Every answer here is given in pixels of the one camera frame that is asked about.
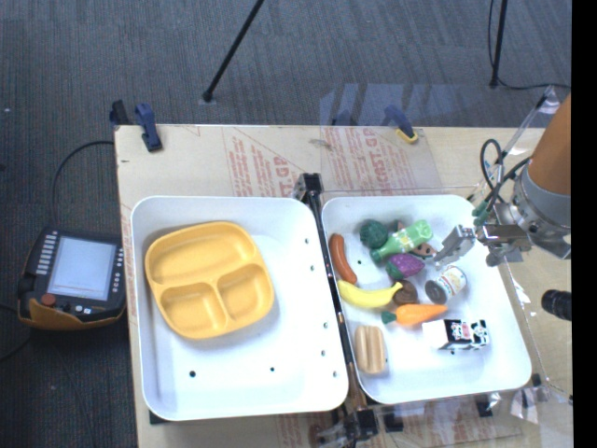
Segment orange carrot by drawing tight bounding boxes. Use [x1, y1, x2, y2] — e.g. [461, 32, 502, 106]
[380, 302, 450, 328]

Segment small white can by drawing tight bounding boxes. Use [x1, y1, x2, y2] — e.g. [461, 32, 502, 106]
[423, 265, 469, 305]

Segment black cylinder on white bracket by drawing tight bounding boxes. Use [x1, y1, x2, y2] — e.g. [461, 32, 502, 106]
[540, 288, 572, 322]

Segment tan bread bun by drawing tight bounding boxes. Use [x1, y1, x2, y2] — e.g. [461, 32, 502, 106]
[354, 324, 388, 376]

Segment green bottle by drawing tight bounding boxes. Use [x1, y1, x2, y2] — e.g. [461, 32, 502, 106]
[369, 218, 435, 265]

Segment green broccoli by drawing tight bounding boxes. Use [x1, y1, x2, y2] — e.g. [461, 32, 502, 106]
[358, 219, 390, 251]

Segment yellow banana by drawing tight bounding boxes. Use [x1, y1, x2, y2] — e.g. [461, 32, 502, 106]
[337, 278, 404, 310]

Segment black and white carton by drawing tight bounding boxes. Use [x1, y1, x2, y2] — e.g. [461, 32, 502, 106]
[421, 317, 492, 352]

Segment yellow divided plate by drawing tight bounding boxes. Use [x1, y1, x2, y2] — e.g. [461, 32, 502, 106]
[144, 220, 276, 342]

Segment brown cardboard board red print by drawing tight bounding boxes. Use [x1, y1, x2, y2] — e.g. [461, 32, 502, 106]
[114, 123, 572, 448]

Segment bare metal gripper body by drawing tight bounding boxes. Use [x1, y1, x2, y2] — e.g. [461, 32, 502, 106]
[475, 201, 572, 261]

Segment white plastic tray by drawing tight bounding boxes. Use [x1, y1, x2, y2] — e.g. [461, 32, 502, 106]
[320, 193, 534, 405]
[130, 195, 351, 423]

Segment black block with thin wires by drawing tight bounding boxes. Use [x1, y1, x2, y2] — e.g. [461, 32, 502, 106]
[292, 172, 325, 204]
[343, 407, 380, 441]

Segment purple grapes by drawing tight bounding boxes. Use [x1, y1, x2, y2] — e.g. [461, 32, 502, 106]
[384, 252, 426, 282]

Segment red-brown sausage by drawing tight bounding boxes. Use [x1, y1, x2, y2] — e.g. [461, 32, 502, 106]
[328, 233, 359, 286]

